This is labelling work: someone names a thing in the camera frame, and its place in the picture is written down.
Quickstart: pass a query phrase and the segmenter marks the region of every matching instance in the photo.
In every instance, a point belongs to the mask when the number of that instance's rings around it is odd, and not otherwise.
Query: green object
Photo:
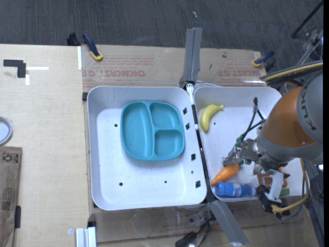
[[[290,190],[289,188],[282,188],[281,191],[280,191],[280,197],[281,196],[286,196],[286,195],[289,195],[290,194]]]

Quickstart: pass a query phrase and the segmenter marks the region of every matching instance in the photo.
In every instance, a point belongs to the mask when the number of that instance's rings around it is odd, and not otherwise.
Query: white plastic tray
[[[203,132],[200,129],[210,180],[223,168],[222,158],[227,157],[235,144],[235,140],[246,131],[252,117],[254,97],[258,98],[259,110],[266,118],[281,98],[281,94],[270,87],[204,86],[195,91],[194,100],[198,118],[200,118],[203,109],[207,105],[224,105],[223,110],[216,112],[212,116],[208,132]],[[257,115],[254,124],[259,120],[261,118]],[[257,130],[254,129],[247,135],[247,138],[254,139],[256,136]],[[229,178],[227,182],[240,182],[246,185],[251,182],[253,169],[254,163],[241,165],[238,173]],[[289,196],[300,196],[302,194],[303,178],[300,160],[297,158],[289,162],[284,168],[284,172],[291,175],[287,178],[287,187],[290,191]],[[239,198],[216,197],[227,202],[258,199],[257,196]]]
[[[147,162],[125,152],[120,138],[121,111],[137,100],[164,101],[178,109],[185,131],[180,156]],[[204,200],[207,188],[186,91],[178,87],[100,86],[89,92],[87,105],[92,197],[98,207],[123,210],[193,205]]]

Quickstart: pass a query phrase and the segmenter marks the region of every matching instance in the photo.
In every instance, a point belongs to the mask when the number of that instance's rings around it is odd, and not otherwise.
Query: blue plate
[[[121,112],[121,140],[127,154],[135,159],[173,159],[185,146],[181,116],[167,102],[130,102]]]

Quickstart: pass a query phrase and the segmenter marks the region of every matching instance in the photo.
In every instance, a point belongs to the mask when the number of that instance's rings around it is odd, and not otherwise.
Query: table surface
[[[5,145],[23,149],[18,197],[21,227],[15,231],[14,246],[75,246],[72,231],[86,228],[89,218],[83,79],[77,47],[1,44],[0,52],[2,61],[17,59],[27,67],[49,68],[30,70],[26,85],[24,78],[17,77],[16,68],[0,66],[0,115],[12,121],[13,127]],[[250,227],[244,232],[252,246],[314,246],[317,241],[307,210],[302,222]],[[223,232],[212,232],[204,246],[231,246],[223,238]],[[99,245],[166,246],[168,242],[175,241],[163,237]]]

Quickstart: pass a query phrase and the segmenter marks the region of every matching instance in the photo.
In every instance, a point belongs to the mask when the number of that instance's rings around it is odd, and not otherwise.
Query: white ring
[[[10,125],[10,122],[1,116],[0,116],[0,122],[3,122],[9,129],[6,137],[4,139],[0,140],[0,146],[2,146],[10,139],[10,137],[12,135],[12,127]]]

